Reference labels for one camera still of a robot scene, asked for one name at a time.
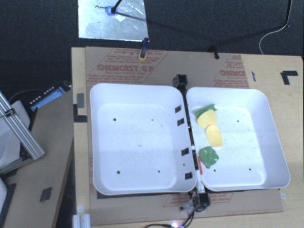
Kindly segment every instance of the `silver metal plate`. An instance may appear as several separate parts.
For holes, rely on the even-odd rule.
[[[78,0],[80,38],[142,41],[148,38],[143,0],[123,0],[115,15],[106,7],[118,0]]]

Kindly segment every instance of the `blue clamp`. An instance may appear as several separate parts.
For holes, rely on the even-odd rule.
[[[139,54],[138,54],[138,59],[142,62],[144,60],[146,60],[146,58],[147,58],[147,49],[148,49],[149,42],[150,42],[149,38],[145,38],[142,41],[141,50],[139,51]]]
[[[109,15],[109,16],[113,16],[113,15],[115,15],[115,13],[118,12],[118,9],[116,9],[115,13],[112,13],[112,12],[111,12],[111,8],[114,8],[114,6],[108,6],[108,7],[105,8],[105,12],[106,12],[107,15]]]

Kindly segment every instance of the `white wire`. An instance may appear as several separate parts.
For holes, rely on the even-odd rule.
[[[264,35],[264,36],[260,39],[260,42],[259,42],[259,44],[258,44],[258,47],[260,48],[260,52],[261,52],[262,54],[264,54],[263,51],[262,51],[262,48],[261,48],[262,40],[263,40],[266,36],[269,36],[269,35],[271,35],[271,34],[280,32],[281,30],[283,30],[284,28],[286,28],[286,26],[288,25],[292,4],[293,4],[293,0],[290,1],[290,8],[289,8],[289,11],[288,11],[288,18],[287,18],[286,24],[285,24],[282,28],[280,28],[280,29],[278,29],[278,30],[276,30],[276,31],[272,31],[272,32],[267,33],[266,35]]]

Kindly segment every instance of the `white tray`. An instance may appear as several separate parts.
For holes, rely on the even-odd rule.
[[[255,89],[194,87],[187,92],[195,147],[209,146],[195,110],[215,104],[223,147],[213,148],[219,160],[201,164],[201,180],[212,191],[283,188],[290,174],[266,96]]]
[[[98,84],[90,92],[90,101],[93,181],[100,193],[187,192],[194,188],[187,119],[176,88]]]
[[[187,192],[196,172],[181,93],[171,86],[98,84],[90,92],[93,181],[105,195]],[[212,191],[282,188],[290,175],[267,98],[252,89],[187,92],[195,149],[209,146],[194,112],[215,104],[223,147],[200,179]]]

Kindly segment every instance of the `tray containing toy food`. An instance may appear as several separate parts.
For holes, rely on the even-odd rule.
[[[254,89],[97,84],[93,181],[105,195],[282,188],[290,175],[266,96]]]

